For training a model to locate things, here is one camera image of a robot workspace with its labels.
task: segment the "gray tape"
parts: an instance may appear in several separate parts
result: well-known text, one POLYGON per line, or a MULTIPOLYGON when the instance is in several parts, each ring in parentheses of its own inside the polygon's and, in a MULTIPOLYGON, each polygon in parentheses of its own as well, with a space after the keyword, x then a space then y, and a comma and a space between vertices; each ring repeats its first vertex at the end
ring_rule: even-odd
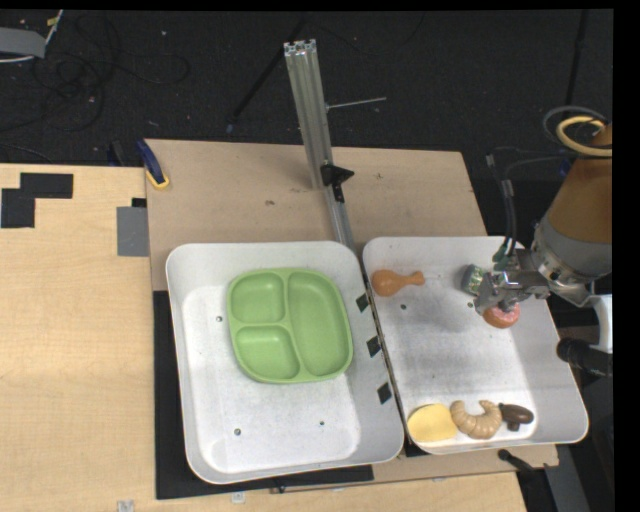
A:
POLYGON ((117 223, 118 256, 149 256, 147 209, 118 207, 117 223))
POLYGON ((0 28, 0 52, 44 59, 46 39, 37 32, 20 28, 0 28))

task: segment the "divided green plate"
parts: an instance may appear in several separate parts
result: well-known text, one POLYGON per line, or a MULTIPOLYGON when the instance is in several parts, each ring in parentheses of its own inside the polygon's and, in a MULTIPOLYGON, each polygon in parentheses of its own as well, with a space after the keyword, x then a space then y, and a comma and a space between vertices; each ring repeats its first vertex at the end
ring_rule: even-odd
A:
POLYGON ((351 364, 347 311, 340 290, 321 272, 244 273, 229 286, 227 314, 236 359, 257 381, 326 380, 351 364))

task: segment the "black clamp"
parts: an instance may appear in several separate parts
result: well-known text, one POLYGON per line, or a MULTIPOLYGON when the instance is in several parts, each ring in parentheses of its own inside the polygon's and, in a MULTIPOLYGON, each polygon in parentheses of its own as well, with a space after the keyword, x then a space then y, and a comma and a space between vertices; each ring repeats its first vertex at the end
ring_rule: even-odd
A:
POLYGON ((333 188, 333 197, 336 201, 344 203, 344 194, 342 193, 342 184, 347 181, 355 173, 342 167, 337 167, 333 164, 324 164, 320 167, 322 174, 322 183, 325 186, 331 185, 333 188))

